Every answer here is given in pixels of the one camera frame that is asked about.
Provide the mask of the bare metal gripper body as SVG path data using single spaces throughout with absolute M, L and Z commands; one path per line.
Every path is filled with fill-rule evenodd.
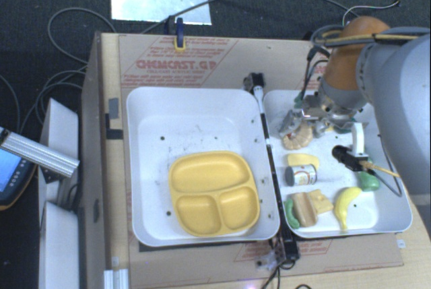
M 360 94 L 306 95 L 302 100 L 305 116 L 325 121 L 338 129 L 350 129 L 357 111 L 364 106 Z

